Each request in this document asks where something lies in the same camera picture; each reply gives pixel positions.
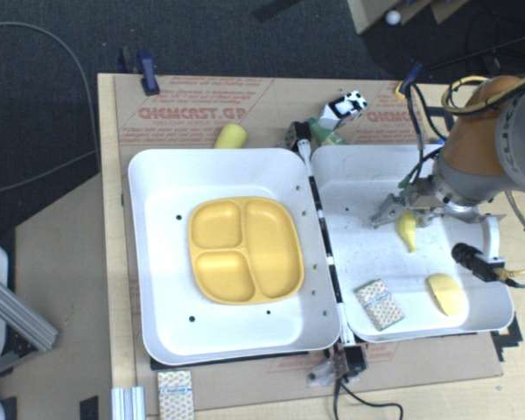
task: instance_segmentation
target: black floor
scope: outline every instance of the black floor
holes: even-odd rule
[[[400,80],[449,84],[468,74],[525,74],[525,0],[472,0],[437,24],[429,9],[405,26],[356,34],[347,0],[0,0],[0,22],[36,25],[68,46],[89,83],[118,72],[121,46],[153,53],[159,74]],[[0,27],[0,235],[98,172],[84,81],[58,40]],[[27,185],[8,187],[74,158]]]

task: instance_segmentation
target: white ball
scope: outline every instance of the white ball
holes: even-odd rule
[[[389,25],[398,25],[401,22],[401,13],[398,10],[390,10],[385,14],[385,21]]]

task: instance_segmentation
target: patterned box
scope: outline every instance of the patterned box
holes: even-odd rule
[[[157,373],[160,420],[193,420],[193,382],[189,370]]]
[[[362,286],[355,294],[377,330],[384,330],[404,319],[403,312],[381,279]]]

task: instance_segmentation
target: wooden table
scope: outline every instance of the wooden table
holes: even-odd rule
[[[290,80],[292,88],[306,81]],[[438,105],[443,86],[423,86],[428,101]],[[119,157],[115,76],[99,75],[102,183],[105,209],[105,247],[108,273],[108,309],[111,348],[112,383],[114,388],[129,389],[137,385],[137,367],[131,323],[129,265],[125,239],[121,162]],[[525,209],[525,195],[517,195]],[[498,197],[489,207],[493,213],[508,214],[500,223],[500,254],[507,267],[525,268],[525,233],[512,215],[504,198]],[[507,348],[502,363],[503,376],[477,381],[459,381],[367,392],[370,402],[397,402],[405,409],[405,418],[492,418],[525,419],[525,290],[512,290],[516,315],[523,342]],[[371,409],[347,396],[339,401],[340,418],[397,418],[395,409]],[[330,396],[289,402],[273,402],[242,407],[209,409],[196,412],[198,419],[330,419],[333,401]]]

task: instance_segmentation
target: yellow plate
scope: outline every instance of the yellow plate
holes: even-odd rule
[[[188,242],[196,283],[215,302],[276,302],[295,294],[304,280],[296,226],[273,199],[225,198],[197,206]]]

